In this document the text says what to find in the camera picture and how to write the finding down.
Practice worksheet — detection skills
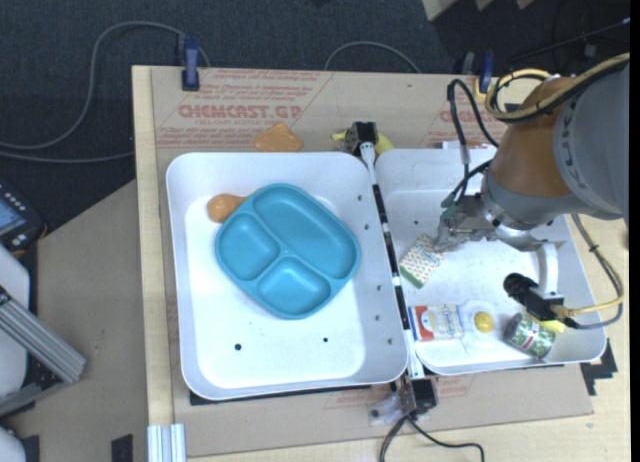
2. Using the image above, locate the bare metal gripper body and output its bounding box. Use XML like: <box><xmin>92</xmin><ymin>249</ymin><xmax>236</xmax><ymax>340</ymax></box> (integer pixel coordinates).
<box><xmin>444</xmin><ymin>193</ymin><xmax>557</xmax><ymax>253</ymax></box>

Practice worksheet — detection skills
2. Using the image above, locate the white plastic tray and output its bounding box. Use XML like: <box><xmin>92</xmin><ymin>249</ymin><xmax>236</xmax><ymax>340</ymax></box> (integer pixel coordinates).
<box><xmin>374</xmin><ymin>148</ymin><xmax>609</xmax><ymax>377</ymax></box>
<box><xmin>165</xmin><ymin>151</ymin><xmax>410</xmax><ymax>401</ymax></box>

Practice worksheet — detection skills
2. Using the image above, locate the orange and green patterned packet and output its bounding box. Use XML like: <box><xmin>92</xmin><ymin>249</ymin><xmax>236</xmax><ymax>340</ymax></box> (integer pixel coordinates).
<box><xmin>398</xmin><ymin>233</ymin><xmax>449</xmax><ymax>290</ymax></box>

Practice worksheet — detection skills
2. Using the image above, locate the thin black and white rod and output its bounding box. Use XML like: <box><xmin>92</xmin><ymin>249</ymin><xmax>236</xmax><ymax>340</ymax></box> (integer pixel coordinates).
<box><xmin>358</xmin><ymin>141</ymin><xmax>426</xmax><ymax>379</ymax></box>

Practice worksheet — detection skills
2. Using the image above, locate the white fried egg toy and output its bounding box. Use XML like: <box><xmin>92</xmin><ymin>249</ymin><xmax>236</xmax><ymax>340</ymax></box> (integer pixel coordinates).
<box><xmin>457</xmin><ymin>298</ymin><xmax>499</xmax><ymax>354</ymax></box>

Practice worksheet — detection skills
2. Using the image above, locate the red and white carton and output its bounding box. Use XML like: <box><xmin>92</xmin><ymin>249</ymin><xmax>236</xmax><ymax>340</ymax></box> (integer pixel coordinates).
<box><xmin>408</xmin><ymin>303</ymin><xmax>466</xmax><ymax>343</ymax></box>

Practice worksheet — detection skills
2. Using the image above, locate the yellow banana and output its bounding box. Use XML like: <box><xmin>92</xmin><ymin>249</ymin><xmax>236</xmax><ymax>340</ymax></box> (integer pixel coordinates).
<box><xmin>332</xmin><ymin>130</ymin><xmax>396</xmax><ymax>155</ymax></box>

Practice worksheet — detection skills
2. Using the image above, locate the green printed can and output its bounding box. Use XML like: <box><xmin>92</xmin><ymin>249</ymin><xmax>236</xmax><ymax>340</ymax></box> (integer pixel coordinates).
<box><xmin>502</xmin><ymin>312</ymin><xmax>557</xmax><ymax>360</ymax></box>

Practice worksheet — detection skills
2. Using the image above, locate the blue divided plate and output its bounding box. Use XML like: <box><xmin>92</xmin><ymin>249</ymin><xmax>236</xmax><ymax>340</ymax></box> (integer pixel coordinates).
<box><xmin>214</xmin><ymin>183</ymin><xmax>362</xmax><ymax>321</ymax></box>

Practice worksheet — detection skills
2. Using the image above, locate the orange toy bread slice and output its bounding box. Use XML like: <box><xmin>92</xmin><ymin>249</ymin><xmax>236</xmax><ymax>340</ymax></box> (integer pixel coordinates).
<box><xmin>253</xmin><ymin>122</ymin><xmax>305</xmax><ymax>153</ymax></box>

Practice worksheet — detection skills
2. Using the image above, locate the orange round toy biscuit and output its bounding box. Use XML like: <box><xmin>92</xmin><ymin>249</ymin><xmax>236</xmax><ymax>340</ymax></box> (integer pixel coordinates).
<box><xmin>206</xmin><ymin>192</ymin><xmax>249</xmax><ymax>225</ymax></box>

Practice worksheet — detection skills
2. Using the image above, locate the brown cardboard board red print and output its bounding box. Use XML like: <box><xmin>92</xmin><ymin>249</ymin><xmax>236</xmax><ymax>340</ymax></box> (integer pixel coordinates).
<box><xmin>149</xmin><ymin>67</ymin><xmax>596</xmax><ymax>459</ymax></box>

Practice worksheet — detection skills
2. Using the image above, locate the black cylinder on white bracket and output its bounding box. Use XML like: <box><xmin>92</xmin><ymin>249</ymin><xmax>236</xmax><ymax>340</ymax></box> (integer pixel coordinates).
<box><xmin>502</xmin><ymin>240</ymin><xmax>569</xmax><ymax>322</ymax></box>

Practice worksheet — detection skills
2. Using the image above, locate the black block with thin wires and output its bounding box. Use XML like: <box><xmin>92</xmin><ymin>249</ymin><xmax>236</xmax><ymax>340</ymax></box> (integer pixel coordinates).
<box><xmin>347</xmin><ymin>120</ymin><xmax>379</xmax><ymax>152</ymax></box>
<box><xmin>399</xmin><ymin>377</ymin><xmax>440</xmax><ymax>421</ymax></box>

